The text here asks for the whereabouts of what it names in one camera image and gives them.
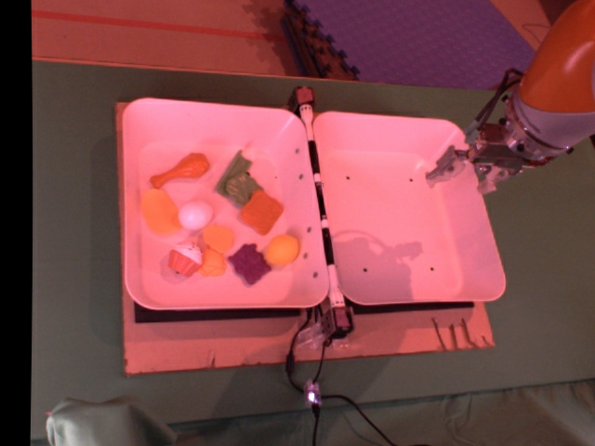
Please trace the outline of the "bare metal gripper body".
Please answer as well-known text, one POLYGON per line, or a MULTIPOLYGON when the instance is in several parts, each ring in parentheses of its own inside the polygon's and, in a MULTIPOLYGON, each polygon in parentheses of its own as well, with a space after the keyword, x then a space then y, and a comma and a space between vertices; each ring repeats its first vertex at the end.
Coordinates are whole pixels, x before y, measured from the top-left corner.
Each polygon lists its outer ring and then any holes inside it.
POLYGON ((566 153, 531 135, 522 125, 513 122, 485 124, 469 145, 468 159, 476 167, 490 167, 495 175, 506 171, 517 175, 523 169, 548 164, 566 153))

